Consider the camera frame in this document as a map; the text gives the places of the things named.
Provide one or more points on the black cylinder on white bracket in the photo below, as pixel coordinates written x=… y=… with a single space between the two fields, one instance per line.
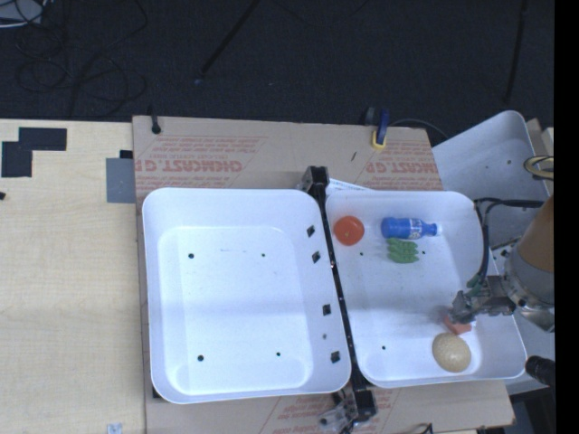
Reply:
x=541 y=369

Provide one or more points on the brown cardboard board red print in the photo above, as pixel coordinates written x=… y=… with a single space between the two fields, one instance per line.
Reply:
x=280 y=156

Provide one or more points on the cream egg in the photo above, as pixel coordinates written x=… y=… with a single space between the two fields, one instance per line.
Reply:
x=451 y=352

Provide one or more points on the blue plastic bottle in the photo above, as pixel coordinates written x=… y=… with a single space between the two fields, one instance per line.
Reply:
x=400 y=227

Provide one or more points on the green pea pods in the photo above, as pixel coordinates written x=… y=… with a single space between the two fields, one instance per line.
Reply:
x=402 y=250

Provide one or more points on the thin black rod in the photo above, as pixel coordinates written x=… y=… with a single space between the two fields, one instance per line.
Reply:
x=338 y=283

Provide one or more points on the white plastic tray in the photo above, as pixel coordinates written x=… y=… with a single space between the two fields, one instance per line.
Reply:
x=235 y=305
x=398 y=305

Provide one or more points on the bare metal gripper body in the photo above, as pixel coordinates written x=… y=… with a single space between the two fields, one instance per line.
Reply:
x=497 y=303

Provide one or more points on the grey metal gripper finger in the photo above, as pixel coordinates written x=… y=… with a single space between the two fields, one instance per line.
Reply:
x=458 y=315
x=462 y=299

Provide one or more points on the salmon pink block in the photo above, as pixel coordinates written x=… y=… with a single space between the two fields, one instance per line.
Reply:
x=459 y=328

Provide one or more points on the orange round toy fruit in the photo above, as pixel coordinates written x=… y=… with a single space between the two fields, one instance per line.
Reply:
x=348 y=230

